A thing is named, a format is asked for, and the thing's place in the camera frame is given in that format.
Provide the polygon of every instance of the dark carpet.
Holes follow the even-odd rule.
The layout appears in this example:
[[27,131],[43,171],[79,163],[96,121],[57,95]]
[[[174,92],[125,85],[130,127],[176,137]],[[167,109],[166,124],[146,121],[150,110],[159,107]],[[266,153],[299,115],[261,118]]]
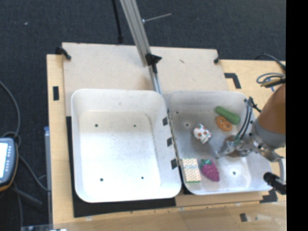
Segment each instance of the dark carpet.
[[[133,40],[116,0],[124,43]],[[137,0],[151,46],[217,49],[221,59],[286,56],[286,0]],[[20,155],[46,185],[44,127],[48,125],[46,54],[62,42],[117,43],[111,0],[0,0],[0,80],[21,112]],[[0,89],[0,136],[16,129],[16,111]],[[41,200],[22,200],[23,225],[48,223],[47,195],[20,163],[18,188]],[[0,231],[19,230],[17,195],[0,193]]]

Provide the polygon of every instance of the wooden table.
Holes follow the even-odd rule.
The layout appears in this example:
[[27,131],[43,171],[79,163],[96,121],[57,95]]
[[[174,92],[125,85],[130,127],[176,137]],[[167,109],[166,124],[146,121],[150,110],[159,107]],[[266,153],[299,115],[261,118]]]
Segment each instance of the wooden table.
[[[220,60],[220,64],[225,73],[237,75],[242,87],[237,89],[233,80],[228,78],[229,90],[240,91],[246,96],[252,96],[259,108],[266,103],[272,90],[261,88],[256,83],[256,78],[263,73],[281,72],[280,67],[273,61]],[[286,196],[277,193],[278,202],[260,204],[259,201],[264,195],[269,194],[268,192],[211,195],[206,198],[203,196],[189,197],[180,193],[176,197],[177,207],[173,208],[74,218],[65,123],[63,57],[61,55],[47,55],[47,74],[52,216],[55,228],[74,227],[74,230],[87,229],[90,231],[98,230],[103,225],[104,230],[119,230],[126,226],[128,230],[154,231],[162,229],[196,230],[205,225],[213,228],[228,227],[229,230],[233,230],[233,227],[234,230],[249,230],[250,224],[251,227],[257,227],[258,224],[262,227],[264,223],[273,230],[286,227]],[[59,99],[56,102],[53,96],[55,86],[59,87]],[[277,152],[285,156],[285,148],[278,149]],[[272,169],[273,173],[279,175],[277,163],[272,164]]]

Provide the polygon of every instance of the black tape mark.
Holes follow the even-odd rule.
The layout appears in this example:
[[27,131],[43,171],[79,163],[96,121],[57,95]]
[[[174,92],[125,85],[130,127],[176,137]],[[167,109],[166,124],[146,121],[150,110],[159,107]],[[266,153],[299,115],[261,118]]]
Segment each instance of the black tape mark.
[[242,222],[248,221],[248,220],[247,220],[247,216],[246,216],[245,213],[241,213],[241,214],[240,214],[240,218],[241,218],[241,221],[242,221]]
[[225,73],[225,78],[233,79],[234,85],[236,89],[242,89],[240,81],[235,73]]
[[167,139],[167,146],[172,145],[172,138]]
[[165,126],[165,125],[167,125],[167,124],[168,124],[168,118],[165,117],[165,118],[163,119],[163,125]]
[[59,100],[59,99],[60,99],[60,96],[59,96],[59,87],[53,87],[52,90],[53,90],[53,100],[54,100],[54,101]]
[[277,202],[278,200],[276,191],[274,189],[271,189],[268,195],[262,196],[262,197],[263,197],[263,200],[261,200],[260,203]]
[[173,160],[171,160],[171,167],[172,167],[172,169],[175,169],[177,166],[178,166],[177,160],[176,160],[176,158],[174,158]]

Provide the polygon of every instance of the black clamp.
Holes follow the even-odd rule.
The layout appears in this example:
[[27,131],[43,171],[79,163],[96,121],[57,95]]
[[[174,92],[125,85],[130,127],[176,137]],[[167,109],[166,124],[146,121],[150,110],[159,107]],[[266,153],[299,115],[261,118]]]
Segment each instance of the black clamp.
[[217,50],[217,58],[214,59],[214,63],[217,64],[219,62],[219,51]]
[[277,175],[267,172],[264,174],[263,179],[268,185],[272,186],[273,189],[279,192],[280,194],[282,195],[287,194],[287,185],[278,182],[277,179],[279,179],[279,177]]
[[148,66],[152,66],[153,73],[157,74],[158,71],[157,71],[156,64],[162,59],[162,57],[155,56],[155,55],[148,53],[145,55],[145,59],[146,59]]
[[56,55],[64,55],[68,60],[71,60],[72,57],[66,52],[65,49],[63,49],[62,47],[58,46],[56,48]]

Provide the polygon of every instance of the black cable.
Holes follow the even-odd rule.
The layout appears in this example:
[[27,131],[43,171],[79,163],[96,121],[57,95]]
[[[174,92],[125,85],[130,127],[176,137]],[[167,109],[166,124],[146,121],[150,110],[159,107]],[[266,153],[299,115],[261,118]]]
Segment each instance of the black cable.
[[281,74],[281,73],[275,73],[275,72],[271,72],[271,73],[265,73],[265,74],[262,74],[260,75],[257,79],[256,79],[256,82],[258,84],[264,84],[268,81],[270,81],[270,78],[284,78],[285,75],[284,74]]
[[258,111],[259,111],[259,113],[261,113],[261,111],[262,111],[262,110],[260,110],[260,109],[257,107],[257,104],[255,104],[255,102],[254,102],[254,99],[253,99],[253,98],[251,98],[251,106],[252,106],[253,108],[255,108],[256,110],[258,110]]
[[18,189],[18,188],[16,188],[16,187],[11,186],[10,189],[11,189],[12,191],[14,191],[15,193],[19,194],[20,196],[22,196],[22,197],[24,197],[24,198],[26,198],[26,199],[28,199],[28,200],[30,200],[30,201],[32,201],[32,202],[38,204],[38,205],[42,205],[42,204],[43,204],[42,201],[40,201],[40,200],[38,200],[38,199],[36,199],[36,198],[30,196],[29,194],[27,194],[27,193],[21,191],[20,189]]
[[284,65],[282,62],[280,62],[276,57],[274,57],[274,56],[272,56],[272,55],[270,55],[270,54],[267,54],[267,53],[261,54],[261,55],[257,56],[257,57],[255,58],[255,60],[257,60],[258,58],[260,58],[260,57],[262,57],[262,56],[266,56],[266,57],[269,57],[269,58],[273,59],[273,60],[274,60],[276,63],[278,63],[278,64],[280,65],[280,67],[285,71],[285,65]]
[[112,2],[112,7],[114,9],[114,13],[115,13],[115,21],[116,21],[116,27],[117,27],[117,31],[118,31],[118,43],[122,44],[123,43],[123,36],[122,36],[122,31],[121,31],[121,25],[120,25],[120,20],[119,20],[119,15],[117,12],[117,8],[116,8],[116,0],[111,0]]
[[[13,181],[13,186],[14,188],[16,188],[18,190],[17,184],[15,181]],[[24,212],[23,212],[23,205],[21,203],[21,199],[19,196],[19,193],[17,193],[17,200],[18,200],[18,206],[19,206],[19,215],[20,215],[20,229],[23,227],[24,225]]]
[[246,123],[245,130],[244,130],[243,134],[241,135],[240,139],[242,139],[242,138],[244,137],[245,133],[247,132],[249,123],[250,123],[251,114],[252,114],[252,106],[251,106],[250,104],[249,104],[249,108],[250,108],[250,111],[249,111],[248,121],[247,121],[247,123]]
[[247,119],[248,119],[249,105],[248,105],[248,104],[246,104],[246,105],[247,105],[247,107],[246,107],[246,116],[245,116],[245,120],[244,120],[244,123],[243,123],[243,125],[242,125],[240,131],[237,133],[237,136],[240,136],[241,132],[243,131],[243,129],[244,129],[244,127],[245,127],[245,124],[246,124],[246,122],[247,122]]
[[19,159],[24,163],[24,165],[27,167],[27,169],[29,170],[29,172],[31,173],[32,177],[34,178],[34,180],[37,182],[37,184],[45,191],[50,192],[50,190],[48,188],[46,188],[37,178],[37,176],[35,175],[35,173],[33,172],[33,170],[31,169],[31,167],[29,166],[29,164],[26,162],[26,160],[19,155],[18,156]]
[[16,102],[16,99],[14,98],[14,96],[12,95],[12,93],[10,92],[10,90],[0,81],[0,86],[8,93],[8,95],[10,96],[11,100],[13,101],[15,108],[16,108],[16,112],[17,112],[17,128],[16,128],[16,132],[13,132],[14,134],[14,139],[18,136],[19,133],[19,129],[20,129],[20,111],[19,111],[19,106]]

